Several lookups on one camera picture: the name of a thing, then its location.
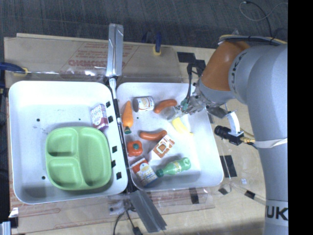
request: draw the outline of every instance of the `table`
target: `table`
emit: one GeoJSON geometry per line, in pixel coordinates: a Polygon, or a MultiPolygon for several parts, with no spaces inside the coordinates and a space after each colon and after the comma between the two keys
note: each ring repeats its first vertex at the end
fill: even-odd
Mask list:
{"type": "MultiPolygon", "coordinates": [[[[105,45],[107,41],[18,34],[16,38],[5,39],[5,61],[27,67],[33,72],[31,79],[35,80],[68,79],[70,76],[65,71],[74,64],[76,70],[73,70],[78,75],[76,78],[81,78],[79,64],[86,64],[91,59],[99,62],[105,60],[105,45]],[[87,48],[91,54],[86,55],[82,52],[83,48],[87,48]],[[93,51],[99,48],[102,53],[93,51]]],[[[214,49],[162,46],[162,54],[156,57],[152,48],[152,44],[124,43],[124,76],[118,80],[118,85],[128,81],[187,83],[187,61],[184,57],[194,56],[207,63],[214,52],[214,49]],[[183,53],[180,60],[178,52],[183,53]]],[[[14,77],[7,72],[6,85],[10,87],[16,81],[27,79],[30,76],[14,77]]],[[[252,133],[247,107],[234,99],[227,103],[227,107],[232,111],[237,110],[241,127],[252,133]]],[[[228,125],[227,119],[213,120],[212,128],[228,125]]],[[[156,234],[262,234],[265,184],[258,152],[252,146],[235,146],[219,137],[216,137],[216,142],[220,157],[226,163],[230,162],[235,174],[229,171],[229,177],[225,177],[216,188],[196,189],[198,202],[192,199],[189,190],[151,193],[152,200],[167,223],[167,230],[156,234]]],[[[12,229],[12,234],[52,235],[60,234],[60,229],[62,234],[76,235],[113,232],[117,215],[110,214],[108,206],[114,205],[118,196],[28,206],[14,195],[12,170],[10,196],[11,209],[19,210],[19,225],[12,229]]],[[[135,226],[143,233],[147,232],[136,213],[131,213],[131,218],[135,226]]],[[[130,234],[130,230],[131,224],[124,216],[118,222],[116,231],[119,234],[130,234]]]]}

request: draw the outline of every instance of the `yellow banana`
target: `yellow banana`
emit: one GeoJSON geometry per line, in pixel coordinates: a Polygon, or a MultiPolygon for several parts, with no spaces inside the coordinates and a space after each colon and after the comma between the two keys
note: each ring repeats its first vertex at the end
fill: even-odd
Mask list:
{"type": "Polygon", "coordinates": [[[174,128],[182,134],[189,134],[189,135],[193,135],[192,132],[190,132],[187,127],[181,122],[180,118],[177,117],[174,120],[172,120],[172,125],[174,126],[174,128]]]}

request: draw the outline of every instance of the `white can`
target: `white can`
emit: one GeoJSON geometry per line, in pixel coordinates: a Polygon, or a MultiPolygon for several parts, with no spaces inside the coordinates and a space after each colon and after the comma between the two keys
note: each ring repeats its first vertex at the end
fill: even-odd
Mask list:
{"type": "Polygon", "coordinates": [[[135,97],[133,99],[133,110],[135,112],[152,111],[155,107],[155,101],[151,96],[135,97]]]}

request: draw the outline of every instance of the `green bottle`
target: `green bottle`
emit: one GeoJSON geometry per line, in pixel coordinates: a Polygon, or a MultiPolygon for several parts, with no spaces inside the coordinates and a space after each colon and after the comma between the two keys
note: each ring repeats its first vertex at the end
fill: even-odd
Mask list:
{"type": "Polygon", "coordinates": [[[160,178],[163,177],[164,174],[175,175],[184,170],[189,170],[191,167],[191,163],[189,158],[182,158],[180,160],[175,160],[168,163],[163,169],[159,169],[156,171],[156,175],[160,178]]]}

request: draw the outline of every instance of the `green plate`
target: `green plate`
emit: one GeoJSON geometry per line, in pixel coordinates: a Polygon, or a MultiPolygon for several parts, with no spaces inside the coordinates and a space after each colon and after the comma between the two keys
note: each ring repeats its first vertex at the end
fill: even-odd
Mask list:
{"type": "Polygon", "coordinates": [[[65,127],[51,131],[45,143],[48,177],[64,190],[94,189],[112,174],[106,136],[92,127],[65,127]]]}

